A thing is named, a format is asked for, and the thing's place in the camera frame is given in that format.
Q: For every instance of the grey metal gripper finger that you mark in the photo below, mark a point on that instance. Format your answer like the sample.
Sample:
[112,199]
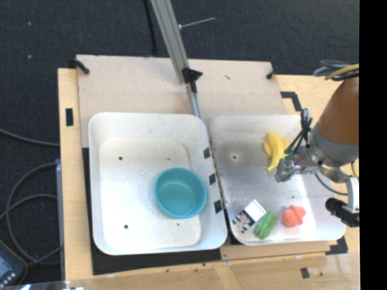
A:
[282,176]
[285,164]

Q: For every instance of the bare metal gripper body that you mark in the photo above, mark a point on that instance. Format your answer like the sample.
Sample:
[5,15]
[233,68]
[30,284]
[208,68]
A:
[308,163]

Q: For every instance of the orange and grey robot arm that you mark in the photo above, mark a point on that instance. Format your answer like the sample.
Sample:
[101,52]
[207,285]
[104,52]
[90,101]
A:
[338,116]

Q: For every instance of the yellow banana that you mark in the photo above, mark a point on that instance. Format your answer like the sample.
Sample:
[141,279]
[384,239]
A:
[276,150]

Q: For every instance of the white plastic tray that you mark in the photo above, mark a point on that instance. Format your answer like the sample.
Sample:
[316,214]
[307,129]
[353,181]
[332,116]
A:
[130,192]
[257,186]

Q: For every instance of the orange-pink toy food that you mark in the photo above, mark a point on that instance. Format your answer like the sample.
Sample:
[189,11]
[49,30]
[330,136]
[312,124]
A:
[293,216]

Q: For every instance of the white printed carton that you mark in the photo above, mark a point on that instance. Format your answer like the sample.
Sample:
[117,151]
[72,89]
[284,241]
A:
[252,211]

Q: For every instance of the green toy bean pods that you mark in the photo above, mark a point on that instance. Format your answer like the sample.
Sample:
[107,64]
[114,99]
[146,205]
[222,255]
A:
[265,225]

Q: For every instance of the teal bowl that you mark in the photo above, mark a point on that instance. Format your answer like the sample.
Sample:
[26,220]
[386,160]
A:
[180,192]

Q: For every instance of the pale wood board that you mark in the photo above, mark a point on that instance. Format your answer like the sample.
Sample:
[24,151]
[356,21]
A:
[136,83]

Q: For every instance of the black cylinder on white bracket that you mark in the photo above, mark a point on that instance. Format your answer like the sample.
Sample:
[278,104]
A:
[341,208]

